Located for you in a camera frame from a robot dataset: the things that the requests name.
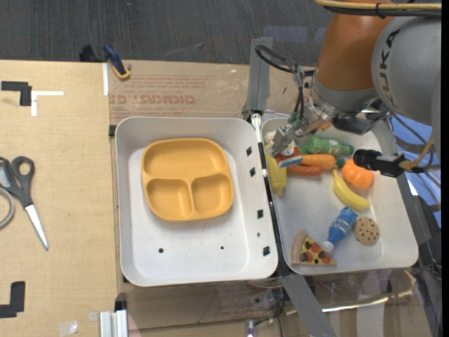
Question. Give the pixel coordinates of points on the red sausage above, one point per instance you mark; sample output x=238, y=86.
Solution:
x=304, y=170

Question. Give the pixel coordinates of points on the blue clear plastic bottle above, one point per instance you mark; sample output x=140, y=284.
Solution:
x=341, y=226

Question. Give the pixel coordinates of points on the black cylinder on white bracket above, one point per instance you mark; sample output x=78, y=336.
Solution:
x=377, y=161

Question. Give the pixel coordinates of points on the red white blue carton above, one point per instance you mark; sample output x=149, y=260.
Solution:
x=290, y=159

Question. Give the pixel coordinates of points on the yellow mustard bottle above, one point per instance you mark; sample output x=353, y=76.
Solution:
x=277, y=176

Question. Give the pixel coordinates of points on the green plastic bottle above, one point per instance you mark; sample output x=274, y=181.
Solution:
x=324, y=146

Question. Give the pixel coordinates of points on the yellow banana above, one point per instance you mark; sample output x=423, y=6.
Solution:
x=345, y=195

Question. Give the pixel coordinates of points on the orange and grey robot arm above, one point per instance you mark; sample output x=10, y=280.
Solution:
x=350, y=47

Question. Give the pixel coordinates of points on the orange carrot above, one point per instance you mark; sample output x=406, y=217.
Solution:
x=317, y=160

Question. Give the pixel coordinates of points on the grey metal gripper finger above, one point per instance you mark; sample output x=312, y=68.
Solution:
x=290, y=138
x=279, y=140

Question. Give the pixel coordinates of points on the white plastic tray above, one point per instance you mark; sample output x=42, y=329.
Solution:
x=196, y=251
x=350, y=255

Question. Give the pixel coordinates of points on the orange divided plate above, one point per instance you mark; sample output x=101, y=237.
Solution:
x=187, y=179

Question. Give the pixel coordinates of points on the pizza slice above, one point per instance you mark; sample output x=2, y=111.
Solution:
x=310, y=253

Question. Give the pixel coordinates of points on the brown cardboard board red print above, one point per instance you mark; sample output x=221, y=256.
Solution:
x=168, y=93

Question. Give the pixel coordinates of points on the chocolate chip biscuit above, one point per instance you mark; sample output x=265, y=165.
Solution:
x=367, y=231

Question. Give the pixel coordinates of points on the orange pumpkin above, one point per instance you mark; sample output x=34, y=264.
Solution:
x=358, y=176

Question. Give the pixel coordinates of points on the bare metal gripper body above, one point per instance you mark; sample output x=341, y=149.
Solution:
x=317, y=112

